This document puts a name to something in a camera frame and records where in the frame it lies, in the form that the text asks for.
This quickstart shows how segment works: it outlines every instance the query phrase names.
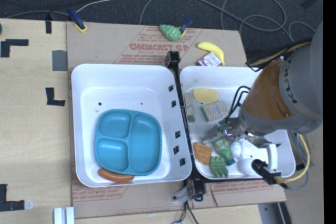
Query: blue clamp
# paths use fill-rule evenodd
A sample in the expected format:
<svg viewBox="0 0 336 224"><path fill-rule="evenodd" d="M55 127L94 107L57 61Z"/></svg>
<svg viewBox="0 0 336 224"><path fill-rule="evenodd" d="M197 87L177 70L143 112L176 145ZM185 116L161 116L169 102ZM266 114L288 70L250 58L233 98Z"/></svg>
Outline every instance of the blue clamp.
<svg viewBox="0 0 336 224"><path fill-rule="evenodd" d="M75 12L71 8L67 8L67 14L69 14L71 19L75 22L75 26L80 32L84 33L88 29L88 27L83 23L82 19L77 14L77 12Z"/></svg>
<svg viewBox="0 0 336 224"><path fill-rule="evenodd" d="M193 17L188 16L183 25L180 27L181 34L183 34L186 28L189 27L192 23L193 23Z"/></svg>

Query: yellow cable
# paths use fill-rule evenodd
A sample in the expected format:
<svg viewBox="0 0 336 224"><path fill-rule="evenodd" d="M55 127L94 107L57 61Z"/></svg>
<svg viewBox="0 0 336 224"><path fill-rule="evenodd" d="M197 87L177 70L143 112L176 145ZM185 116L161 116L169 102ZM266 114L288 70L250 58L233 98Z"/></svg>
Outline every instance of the yellow cable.
<svg viewBox="0 0 336 224"><path fill-rule="evenodd" d="M309 164L310 164L310 155L309 155L309 150L308 150L308 146L303 138L303 135L302 134L298 134L303 146L304 146L304 150L306 151L307 153L307 163L303 169L303 171L295 176L295 177L291 177L291 178L282 178L282 177L276 177L276 181L278 182L278 184L281 184L281 183L288 183L288 182L292 182L292 181L295 181L295 180L298 180L299 178L301 178L308 170L309 168Z"/></svg>

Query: yellow potato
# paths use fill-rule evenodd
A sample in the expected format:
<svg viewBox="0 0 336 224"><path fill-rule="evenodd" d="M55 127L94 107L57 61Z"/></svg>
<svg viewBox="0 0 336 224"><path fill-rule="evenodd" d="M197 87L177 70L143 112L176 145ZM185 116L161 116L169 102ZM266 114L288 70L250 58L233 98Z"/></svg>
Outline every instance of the yellow potato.
<svg viewBox="0 0 336 224"><path fill-rule="evenodd" d="M218 92L213 89L197 88L193 90L194 98L203 104L212 104L218 100Z"/></svg>

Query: yellow banana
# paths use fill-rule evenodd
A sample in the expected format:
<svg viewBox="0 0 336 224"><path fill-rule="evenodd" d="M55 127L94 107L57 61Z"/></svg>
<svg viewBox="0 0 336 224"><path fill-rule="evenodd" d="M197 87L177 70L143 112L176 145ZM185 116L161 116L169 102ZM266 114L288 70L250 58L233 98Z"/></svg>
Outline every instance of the yellow banana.
<svg viewBox="0 0 336 224"><path fill-rule="evenodd" d="M225 65L224 52L217 45L211 42L201 42L201 43L198 43L197 46L198 48L202 50L207 50L207 51L212 52L214 55L216 55L219 58L219 60L221 60L222 66Z"/></svg>

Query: blue plate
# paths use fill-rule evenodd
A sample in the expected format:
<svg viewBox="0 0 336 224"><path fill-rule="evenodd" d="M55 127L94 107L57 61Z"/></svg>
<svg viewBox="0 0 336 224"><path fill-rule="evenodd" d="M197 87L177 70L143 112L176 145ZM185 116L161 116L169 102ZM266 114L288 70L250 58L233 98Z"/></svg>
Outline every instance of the blue plate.
<svg viewBox="0 0 336 224"><path fill-rule="evenodd" d="M162 133L151 115L132 110L109 110L97 124L95 155L111 172L144 176L159 166Z"/></svg>

